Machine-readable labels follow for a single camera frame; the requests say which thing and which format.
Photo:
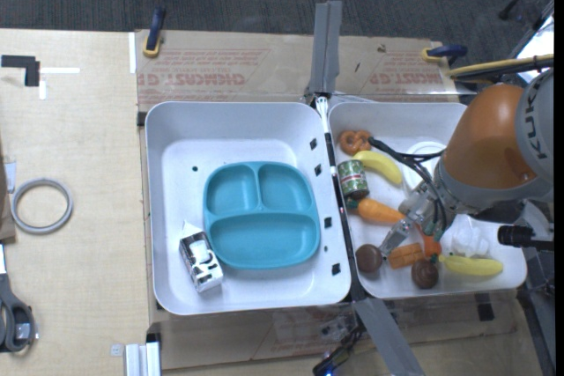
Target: white plastic container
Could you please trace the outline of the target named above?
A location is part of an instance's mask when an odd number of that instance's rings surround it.
[[[338,145],[338,137],[344,130],[364,129],[389,147],[399,152],[409,152],[416,144],[433,143],[444,148],[454,132],[465,106],[457,103],[389,103],[349,102],[333,107],[329,123],[337,164],[350,159]],[[405,199],[404,183],[394,186],[380,174],[366,171],[369,197],[397,209]],[[355,249],[371,243],[379,246],[390,230],[390,225],[369,224],[353,213],[347,214]],[[491,277],[465,276],[452,273],[439,265],[439,282],[432,289],[421,290],[411,278],[411,266],[392,269],[383,264],[374,275],[359,273],[364,289],[382,299],[400,299],[463,293],[513,289],[524,282],[527,264],[521,249],[501,245],[497,240],[499,224],[478,221],[466,215],[458,215],[453,225],[442,237],[442,251],[453,251],[452,236],[460,228],[471,226],[480,230],[480,238],[486,240],[488,257],[503,263],[503,271]],[[403,245],[418,241],[423,247],[419,232],[411,230]]]
[[[153,288],[170,313],[191,315],[322,306],[349,292],[351,271],[319,114],[300,103],[165,102],[145,121]],[[178,252],[184,221],[204,228],[204,184],[227,164],[297,168],[313,190],[321,227],[315,254],[283,269],[223,265],[222,284],[197,293]]]
[[[338,146],[347,129],[365,129],[396,151],[417,143],[446,146],[465,106],[457,103],[345,102],[330,110],[329,125],[336,164],[350,158]],[[351,269],[331,178],[329,153],[320,115],[310,106],[292,102],[165,102],[155,106],[145,122],[152,229],[153,288],[156,299],[177,315],[226,313],[326,306],[343,301],[351,289]],[[218,168],[241,162],[285,163],[299,170],[312,188],[321,240],[315,254],[283,269],[235,269],[223,266],[222,284],[197,293],[178,242],[185,221],[204,228],[204,185]],[[392,186],[380,174],[367,171],[370,196],[397,208],[405,185]],[[379,246],[390,225],[372,225],[347,215],[354,249]],[[448,254],[452,234],[462,225],[480,229],[488,256],[504,270],[497,276],[449,273],[440,265],[439,283],[421,290],[411,268],[382,265],[377,274],[359,273],[371,295],[400,299],[516,288],[526,278],[523,251],[497,242],[498,224],[461,215],[442,239]],[[422,240],[413,230],[405,244]]]

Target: toy food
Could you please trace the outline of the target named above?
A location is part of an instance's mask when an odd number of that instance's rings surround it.
[[[417,260],[422,259],[425,259],[425,255],[419,243],[396,247],[388,255],[388,262],[393,269],[413,265]]]
[[[366,130],[345,130],[341,133],[338,142],[343,152],[354,155],[358,151],[370,151],[372,146],[368,142],[371,137]]]
[[[359,270],[365,273],[375,273],[382,265],[382,253],[374,245],[362,245],[355,255]]]
[[[450,271],[473,276],[495,276],[503,271],[503,263],[494,259],[475,259],[461,255],[439,255],[439,262]]]
[[[425,250],[425,257],[433,257],[433,255],[442,254],[441,242],[435,241],[433,235],[425,235],[421,230],[421,226],[417,225],[421,238],[423,239],[423,249]]]
[[[346,160],[338,164],[337,171],[344,197],[361,199],[370,193],[361,161]]]
[[[433,288],[439,281],[439,270],[428,259],[417,260],[412,265],[412,281],[421,289]]]
[[[400,219],[404,219],[404,214],[396,209],[392,209],[384,203],[380,203],[375,199],[365,197],[357,202],[357,209],[359,215],[368,221],[375,221],[378,223],[395,224]]]
[[[374,169],[395,185],[399,185],[402,182],[402,172],[397,167],[396,162],[384,154],[360,150],[352,158],[360,160],[364,167]]]

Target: black cable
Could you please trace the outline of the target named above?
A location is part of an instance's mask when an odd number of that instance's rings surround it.
[[[314,376],[326,376],[332,373],[338,366],[341,366],[351,356],[353,346],[358,342],[366,329],[359,325],[354,328],[345,338],[341,340],[341,344],[331,354],[314,366]]]
[[[433,223],[437,224],[437,220],[439,219],[439,203],[438,202],[434,202],[434,208],[433,208]]]
[[[376,149],[379,149],[380,151],[386,152],[394,160],[398,161],[399,163],[415,171],[415,173],[417,173],[419,177],[423,179],[423,181],[431,188],[431,190],[433,190],[433,193],[435,195],[434,214],[437,216],[438,219],[438,214],[437,214],[437,206],[438,206],[438,210],[441,213],[441,222],[442,222],[441,229],[442,232],[445,232],[447,230],[447,224],[448,224],[447,212],[444,208],[444,204],[442,203],[441,196],[439,195],[439,192],[433,183],[433,177],[431,177],[431,174],[429,174],[428,170],[423,165],[421,165],[422,161],[427,161],[429,159],[433,159],[435,157],[441,156],[442,151],[434,152],[432,154],[405,154],[402,152],[394,151],[387,144],[385,144],[380,140],[375,139],[373,136],[370,136],[368,138],[368,142],[370,143],[371,146],[374,146]]]

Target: wooden table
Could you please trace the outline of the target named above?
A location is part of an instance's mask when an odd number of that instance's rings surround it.
[[[0,354],[3,376],[121,375],[120,345],[144,343],[149,327],[147,260],[137,79],[128,33],[0,30],[0,54],[33,55],[47,98],[25,87],[23,70],[0,68],[0,134],[17,162],[16,183],[51,177],[69,187],[70,221],[49,235],[18,230],[5,245],[15,293],[33,308],[39,340],[23,355]],[[50,188],[26,195],[20,214],[48,224],[64,209]],[[413,346],[428,374],[541,374],[518,303],[512,333]],[[167,374],[311,374],[320,357],[219,365]],[[373,350],[351,359],[356,371],[387,374]]]

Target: scissors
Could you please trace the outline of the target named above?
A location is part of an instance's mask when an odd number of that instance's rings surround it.
[[[35,336],[32,311],[11,292],[4,245],[0,243],[0,350],[23,350]]]

